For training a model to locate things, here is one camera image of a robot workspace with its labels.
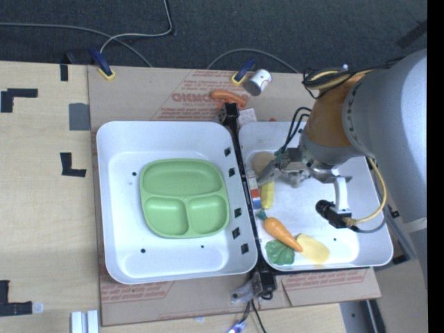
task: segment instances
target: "green plate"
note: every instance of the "green plate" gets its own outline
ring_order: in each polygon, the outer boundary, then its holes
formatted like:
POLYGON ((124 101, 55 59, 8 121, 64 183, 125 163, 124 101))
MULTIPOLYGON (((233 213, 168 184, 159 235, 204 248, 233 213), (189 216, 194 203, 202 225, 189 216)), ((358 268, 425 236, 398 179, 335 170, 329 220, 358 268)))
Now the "green plate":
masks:
POLYGON ((224 229, 230 218, 223 176, 205 160, 147 164, 140 175, 140 195, 146 224, 161 237, 210 236, 224 229))

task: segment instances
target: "cardboard sheet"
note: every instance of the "cardboard sheet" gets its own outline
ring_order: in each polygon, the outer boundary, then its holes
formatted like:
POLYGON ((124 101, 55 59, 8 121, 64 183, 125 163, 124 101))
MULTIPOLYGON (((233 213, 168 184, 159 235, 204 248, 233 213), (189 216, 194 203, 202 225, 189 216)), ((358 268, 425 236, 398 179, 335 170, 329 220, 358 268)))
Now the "cardboard sheet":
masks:
MULTIPOLYGON (((124 285, 106 271, 99 193, 95 134, 109 121, 210 121, 218 113, 213 89, 227 89, 243 96, 246 109, 258 121, 290 121, 300 106, 311 107, 311 99, 298 74, 273 74, 272 83, 260 96, 230 82, 230 71, 200 71, 113 67, 116 77, 107 81, 88 67, 89 106, 92 130, 94 196, 100 261, 102 324, 120 325, 172 318, 242 312, 243 303, 232 304, 230 291, 243 285, 248 275, 231 275, 155 284, 124 285)), ((260 309, 318 305, 380 297, 372 268, 299 273, 277 276, 278 289, 272 300, 260 300, 260 309)))

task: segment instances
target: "dark floor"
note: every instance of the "dark floor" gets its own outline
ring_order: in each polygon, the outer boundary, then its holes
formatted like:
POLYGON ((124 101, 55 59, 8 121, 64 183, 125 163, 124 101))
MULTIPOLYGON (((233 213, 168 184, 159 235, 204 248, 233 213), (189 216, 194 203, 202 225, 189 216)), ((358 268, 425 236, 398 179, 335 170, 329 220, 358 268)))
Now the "dark floor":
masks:
MULTIPOLYGON (((127 38, 154 67, 204 69, 232 49, 259 49, 294 69, 380 65, 427 47, 427 0, 168 0, 174 35, 127 38)), ((168 30, 162 0, 1 0, 0 22, 66 24, 108 35, 168 30)), ((87 49, 106 37, 61 28, 0 24, 0 60, 58 63, 70 51, 90 63, 87 49)), ((104 50, 112 65, 144 66, 116 42, 104 50)), ((270 57, 237 52, 214 69, 238 69, 251 57, 270 71, 291 71, 270 57)))

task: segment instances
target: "light wood surface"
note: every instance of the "light wood surface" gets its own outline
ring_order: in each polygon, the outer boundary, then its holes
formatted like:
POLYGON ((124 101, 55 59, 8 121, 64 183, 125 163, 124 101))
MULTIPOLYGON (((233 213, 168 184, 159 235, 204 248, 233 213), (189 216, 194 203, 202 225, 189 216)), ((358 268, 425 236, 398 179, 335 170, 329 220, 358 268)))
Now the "light wood surface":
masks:
MULTIPOLYGON (((99 309, 89 131, 69 130, 70 103, 88 103, 87 67, 0 62, 0 90, 38 88, 0 113, 0 280, 10 302, 42 302, 43 313, 0 317, 2 332, 68 332, 72 311, 99 309), (60 152, 85 178, 62 176, 60 152)), ((268 333, 345 332, 338 304, 261 311, 268 333)), ((101 327, 101 332, 227 332, 239 314, 101 327)), ((254 313, 249 332, 261 332, 254 313)))

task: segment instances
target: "blue clamp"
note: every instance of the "blue clamp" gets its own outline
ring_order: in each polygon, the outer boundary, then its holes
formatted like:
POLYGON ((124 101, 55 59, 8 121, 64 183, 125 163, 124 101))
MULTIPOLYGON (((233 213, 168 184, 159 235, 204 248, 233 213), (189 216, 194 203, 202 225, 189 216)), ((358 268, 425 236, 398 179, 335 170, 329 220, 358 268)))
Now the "blue clamp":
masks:
POLYGON ((247 63, 245 63, 245 65, 236 73, 233 74, 233 76, 231 77, 231 82, 233 84, 235 84, 236 86, 239 86, 240 84, 242 84, 242 82, 244 81, 247 71, 250 71, 251 69, 254 68, 256 64, 256 60, 251 59, 249 60, 247 63))
POLYGON ((116 76, 116 73, 110 68, 110 65, 102 53, 96 51, 94 48, 89 48, 88 53, 99 66, 98 71, 103 75, 103 77, 105 77, 106 80, 112 80, 116 76))

